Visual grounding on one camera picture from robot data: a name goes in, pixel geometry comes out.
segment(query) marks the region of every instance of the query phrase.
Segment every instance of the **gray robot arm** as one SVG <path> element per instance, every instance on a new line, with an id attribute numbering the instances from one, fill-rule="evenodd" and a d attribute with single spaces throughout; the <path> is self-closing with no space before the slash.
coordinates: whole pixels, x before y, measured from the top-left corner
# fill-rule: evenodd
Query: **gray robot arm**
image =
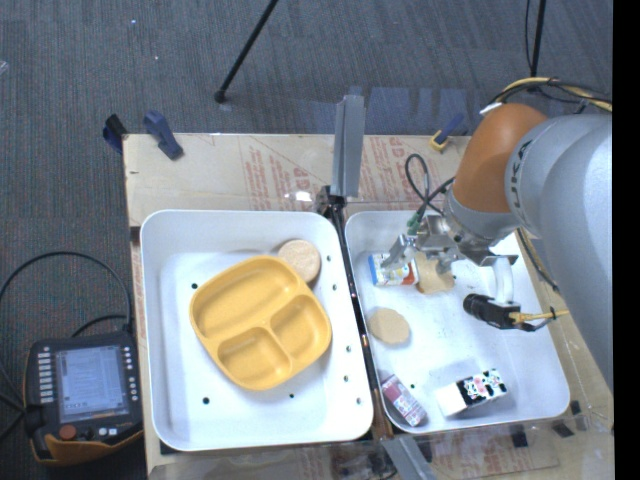
<path id="1" fill-rule="evenodd" d="M 385 266 L 423 251 L 438 258 L 440 271 L 464 258 L 495 268 L 505 260 L 491 247 L 527 229 L 542 242 L 546 270 L 613 392 L 611 196 L 610 114 L 547 119 L 526 105 L 503 104 L 471 137 L 443 215 L 426 215 L 415 236 L 401 235 Z M 477 302 L 488 322 L 508 314 L 491 317 L 485 299 Z"/>

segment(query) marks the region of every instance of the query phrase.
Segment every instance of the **black cable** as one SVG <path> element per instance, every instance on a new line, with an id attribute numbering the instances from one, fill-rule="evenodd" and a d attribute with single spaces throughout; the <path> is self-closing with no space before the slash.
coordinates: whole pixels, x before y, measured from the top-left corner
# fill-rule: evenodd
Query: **black cable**
<path id="1" fill-rule="evenodd" d="M 15 419 L 9 423 L 5 429 L 0 432 L 0 443 L 2 442 L 2 440 L 7 437 L 9 435 L 9 432 L 11 432 L 13 430 L 13 428 L 20 423 L 20 420 L 24 417 L 24 412 L 21 412 L 20 414 L 18 414 Z"/>
<path id="2" fill-rule="evenodd" d="M 551 87 L 554 89 L 557 89 L 559 91 L 565 92 L 567 94 L 569 94 L 570 96 L 577 98 L 578 101 L 569 101 L 569 100 L 564 100 L 555 96 L 552 96 L 550 94 L 546 94 L 542 91 L 541 88 L 543 87 Z M 528 82 L 523 82 L 519 85 L 516 85 L 514 87 L 511 87 L 509 89 L 503 90 L 502 92 L 500 92 L 499 94 L 497 94 L 494 98 L 491 99 L 490 103 L 495 103 L 497 101 L 501 101 L 503 103 L 506 103 L 506 100 L 508 98 L 510 98 L 511 96 L 513 96 L 514 94 L 517 94 L 519 92 L 522 91 L 529 91 L 532 88 L 537 88 L 539 89 L 538 91 L 536 91 L 536 93 L 541 93 L 543 96 L 552 99 L 552 100 L 556 100 L 559 101 L 561 103 L 580 103 L 581 101 L 588 101 L 589 103 L 594 103 L 594 102 L 600 102 L 600 103 L 606 103 L 606 104 L 612 104 L 613 101 L 608 99 L 608 98 L 604 98 L 604 97 L 599 97 L 599 96 L 594 96 L 594 95 L 590 95 L 590 94 L 576 94 L 573 91 L 571 91 L 568 87 L 575 87 L 578 89 L 582 89 L 584 91 L 588 91 L 590 93 L 598 93 L 598 94 L 604 94 L 602 91 L 597 91 L 585 86 L 582 86 L 580 84 L 575 84 L 572 82 L 564 82 L 564 81 L 560 81 L 558 78 L 549 78 L 547 80 L 544 81 L 539 81 L 539 80 L 532 80 L 532 81 L 528 81 Z"/>
<path id="3" fill-rule="evenodd" d="M 547 273 L 542 269 L 542 267 L 538 264 L 538 261 L 535 259 L 533 255 L 533 251 L 529 248 L 529 245 L 527 244 L 524 234 L 522 233 L 522 228 L 518 228 L 516 231 L 518 233 L 518 236 L 520 237 L 520 243 L 522 244 L 522 247 L 527 253 L 527 256 L 529 256 L 531 263 L 533 263 L 533 266 L 536 269 L 536 272 L 540 275 L 540 277 L 542 277 L 542 279 L 544 279 L 544 281 L 547 284 L 551 286 L 554 292 L 556 293 L 559 292 L 558 285 L 547 275 Z"/>
<path id="4" fill-rule="evenodd" d="M 378 480 L 389 480 L 390 478 L 396 476 L 396 474 L 398 474 L 398 470 L 394 468 L 393 471 L 387 474 L 387 476 L 378 476 Z"/>
<path id="5" fill-rule="evenodd" d="M 418 160 L 424 172 L 424 178 L 425 178 L 424 193 L 416 186 L 411 176 L 411 173 L 409 172 L 409 164 L 411 163 L 411 160 L 414 160 L 414 159 Z M 420 156 L 418 153 L 410 154 L 404 163 L 404 173 L 407 176 L 407 181 L 409 181 L 409 185 L 411 185 L 411 188 L 416 194 L 418 194 L 418 197 L 423 203 L 422 206 L 420 206 L 420 209 L 417 211 L 420 218 L 422 218 L 422 216 L 424 215 L 424 212 L 427 210 L 427 206 L 430 206 L 433 210 L 435 210 L 440 215 L 442 215 L 442 210 L 440 208 L 437 208 L 433 204 L 431 204 L 431 200 L 433 199 L 433 197 L 435 197 L 435 195 L 437 195 L 437 193 L 433 195 L 433 197 L 430 197 L 429 190 L 431 188 L 431 181 L 429 177 L 429 168 L 427 166 L 427 162 L 425 161 L 425 159 L 422 158 L 422 156 Z"/>
<path id="6" fill-rule="evenodd" d="M 78 336 L 82 331 L 84 331 L 85 329 L 88 329 L 89 327 L 91 327 L 92 325 L 97 324 L 98 322 L 102 322 L 103 320 L 112 320 L 114 318 L 127 318 L 126 314 L 119 314 L 119 313 L 114 313 L 112 315 L 103 315 L 103 316 L 99 316 L 98 318 L 94 318 L 93 320 L 89 320 L 86 324 L 82 325 L 79 329 L 76 330 L 76 332 L 74 332 L 71 337 L 75 338 L 76 336 Z"/>
<path id="7" fill-rule="evenodd" d="M 446 192 L 446 188 L 451 185 L 454 180 L 455 176 L 442 183 L 438 188 L 431 192 L 431 195 L 429 195 L 429 197 L 427 198 L 427 202 L 431 202 L 438 194 L 444 194 Z"/>
<path id="8" fill-rule="evenodd" d="M 18 388 L 16 388 L 13 385 L 13 382 L 11 382 L 11 379 L 9 378 L 9 374 L 7 373 L 7 370 L 5 370 L 4 365 L 2 364 L 2 361 L 0 361 L 0 372 L 2 372 L 2 376 L 4 377 L 4 380 L 7 382 L 7 384 L 9 384 L 9 387 L 13 391 L 13 394 L 16 395 L 17 400 L 19 400 L 20 403 L 22 403 L 22 394 L 20 393 L 20 391 L 18 391 Z"/>
<path id="9" fill-rule="evenodd" d="M 10 405 L 17 411 L 20 411 L 20 412 L 24 411 L 24 407 L 22 407 L 22 405 L 20 405 L 15 400 L 9 398 L 7 395 L 3 395 L 2 393 L 0 393 L 0 400 L 2 400 L 5 404 Z"/>
<path id="10" fill-rule="evenodd" d="M 36 261 L 40 261 L 40 260 L 42 260 L 44 258 L 49 258 L 51 256 L 79 256 L 81 258 L 86 258 L 86 259 L 88 259 L 90 261 L 93 261 L 94 263 L 97 263 L 98 265 L 100 265 L 100 266 L 104 267 L 105 269 L 107 269 L 109 271 L 109 273 L 118 282 L 118 284 L 120 285 L 120 288 L 122 289 L 122 291 L 125 294 L 126 305 L 127 305 L 127 314 L 125 315 L 125 318 L 127 319 L 127 323 L 125 324 L 123 330 L 127 331 L 129 334 L 133 333 L 133 309 L 131 307 L 131 297 L 129 296 L 129 291 L 127 290 L 127 287 L 125 286 L 124 282 L 122 281 L 120 276 L 118 276 L 116 271 L 113 270 L 109 265 L 107 265 L 103 261 L 99 260 L 98 258 L 95 258 L 95 257 L 93 257 L 93 256 L 91 256 L 89 254 L 85 254 L 85 253 L 82 253 L 82 252 L 77 252 L 77 251 L 50 251 L 50 252 L 45 252 L 43 254 L 39 254 L 38 256 L 35 256 L 35 257 L 31 258 L 30 260 L 27 260 L 22 265 L 20 265 L 18 268 L 16 268 L 11 273 L 11 275 L 9 275 L 9 277 L 5 280 L 5 282 L 3 283 L 2 287 L 0 288 L 0 301 L 2 300 L 2 295 L 4 294 L 4 292 L 6 291 L 7 287 L 9 286 L 9 283 L 20 272 L 22 272 L 25 268 L 27 268 L 32 263 L 35 263 Z"/>

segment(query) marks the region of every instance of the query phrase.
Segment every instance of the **small box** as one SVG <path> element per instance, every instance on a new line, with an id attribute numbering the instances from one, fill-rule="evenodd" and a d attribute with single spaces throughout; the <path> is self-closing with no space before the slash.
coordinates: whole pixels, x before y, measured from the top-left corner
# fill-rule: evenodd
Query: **small box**
<path id="1" fill-rule="evenodd" d="M 482 405 L 508 393 L 500 372 L 495 368 L 465 377 L 436 390 L 442 414 L 451 416 Z"/>
<path id="2" fill-rule="evenodd" d="M 382 394 L 412 427 L 426 419 L 427 412 L 395 375 L 382 382 Z"/>
<path id="3" fill-rule="evenodd" d="M 411 286 L 420 280 L 415 260 L 411 260 L 400 268 L 388 270 L 381 266 L 388 257 L 389 253 L 369 256 L 369 269 L 371 270 L 371 281 L 374 286 Z"/>

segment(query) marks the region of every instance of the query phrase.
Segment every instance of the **metal bracket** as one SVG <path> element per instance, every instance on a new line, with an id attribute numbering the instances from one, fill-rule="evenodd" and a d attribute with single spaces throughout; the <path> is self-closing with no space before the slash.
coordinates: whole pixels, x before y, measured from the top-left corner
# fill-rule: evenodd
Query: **metal bracket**
<path id="1" fill-rule="evenodd" d="M 402 480 L 437 480 L 413 436 L 402 435 L 380 442 Z"/>
<path id="2" fill-rule="evenodd" d="M 358 195 L 364 119 L 365 108 L 362 96 L 347 95 L 338 103 L 331 195 L 342 197 Z"/>

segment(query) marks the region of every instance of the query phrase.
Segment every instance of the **tripod stand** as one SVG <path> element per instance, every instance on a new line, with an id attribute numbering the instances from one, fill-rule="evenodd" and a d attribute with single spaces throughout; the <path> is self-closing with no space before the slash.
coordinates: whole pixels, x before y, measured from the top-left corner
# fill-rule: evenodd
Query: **tripod stand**
<path id="1" fill-rule="evenodd" d="M 231 85 L 233 78 L 236 76 L 236 73 L 238 72 L 238 69 L 240 69 L 240 66 L 244 62 L 244 58 L 247 56 L 247 54 L 251 50 L 253 43 L 260 35 L 260 31 L 262 30 L 262 27 L 264 27 L 265 23 L 269 19 L 269 16 L 271 15 L 271 12 L 273 11 L 277 3 L 278 3 L 278 0 L 271 0 L 269 2 L 269 5 L 267 5 L 267 8 L 264 10 L 264 12 L 262 13 L 262 16 L 260 17 L 260 20 L 258 21 L 257 25 L 253 29 L 251 36 L 249 36 L 249 39 L 244 45 L 244 48 L 242 48 L 240 55 L 238 55 L 238 58 L 233 63 L 233 66 L 231 67 L 231 71 L 229 71 L 227 78 L 225 78 L 224 82 L 222 83 L 220 88 L 216 91 L 215 95 L 213 96 L 213 99 L 216 100 L 218 103 L 223 103 L 225 101 L 225 93 L 229 88 L 229 85 Z"/>
<path id="2" fill-rule="evenodd" d="M 253 32 L 249 36 L 249 39 L 247 40 L 246 44 L 242 48 L 242 51 L 240 52 L 240 55 L 238 55 L 238 58 L 233 63 L 233 66 L 231 67 L 231 70 L 229 71 L 229 74 L 225 78 L 225 80 L 222 83 L 222 85 L 220 86 L 220 88 L 214 94 L 213 99 L 217 103 L 223 103 L 226 100 L 225 95 L 226 95 L 227 89 L 231 85 L 231 82 L 233 81 L 234 77 L 236 76 L 236 73 L 238 72 L 238 70 L 240 69 L 240 66 L 244 62 L 245 57 L 248 55 L 249 51 L 251 50 L 251 47 L 253 46 L 253 43 L 255 42 L 255 40 L 260 35 L 260 32 L 262 31 L 262 28 L 267 23 L 267 20 L 269 19 L 269 16 L 271 16 L 271 12 L 275 8 L 275 6 L 278 4 L 278 1 L 279 0 L 270 0 L 269 1 L 269 4 L 267 5 L 266 9 L 262 13 L 262 16 L 260 17 L 260 20 L 256 24 L 255 28 L 253 29 Z M 546 4 L 547 4 L 547 0 L 540 0 L 540 4 L 538 6 L 538 21 L 537 21 L 537 24 L 536 24 L 536 36 L 535 36 L 535 42 L 534 42 L 534 45 L 533 45 L 533 60 L 531 62 L 531 77 L 532 78 L 536 76 L 537 71 L 538 71 L 538 59 L 540 57 L 540 42 L 542 40 L 542 27 L 544 25 L 544 14 L 545 14 Z"/>
<path id="3" fill-rule="evenodd" d="M 547 0 L 540 0 L 538 6 L 538 22 L 536 24 L 536 37 L 533 43 L 533 60 L 531 61 L 531 78 L 538 73 L 538 58 L 540 57 L 540 41 L 542 40 L 542 27 L 544 25 L 544 13 Z"/>

